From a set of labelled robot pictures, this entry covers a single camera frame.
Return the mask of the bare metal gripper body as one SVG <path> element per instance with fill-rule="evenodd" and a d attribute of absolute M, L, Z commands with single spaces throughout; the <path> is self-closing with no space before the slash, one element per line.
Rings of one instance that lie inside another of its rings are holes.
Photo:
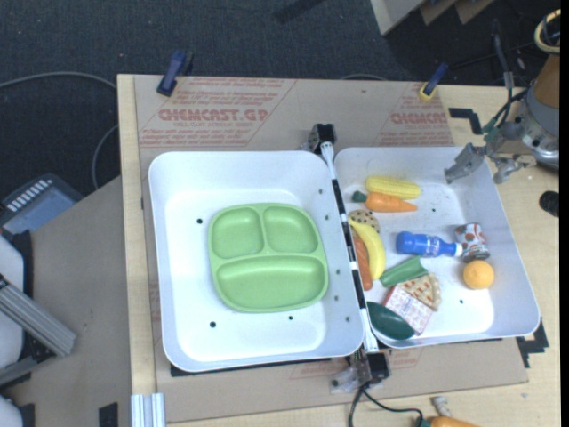
<path fill-rule="evenodd" d="M 485 136 L 485 153 L 493 160 L 498 157 L 533 156 L 535 164 L 559 169 L 559 143 L 539 125 L 505 122 Z"/>

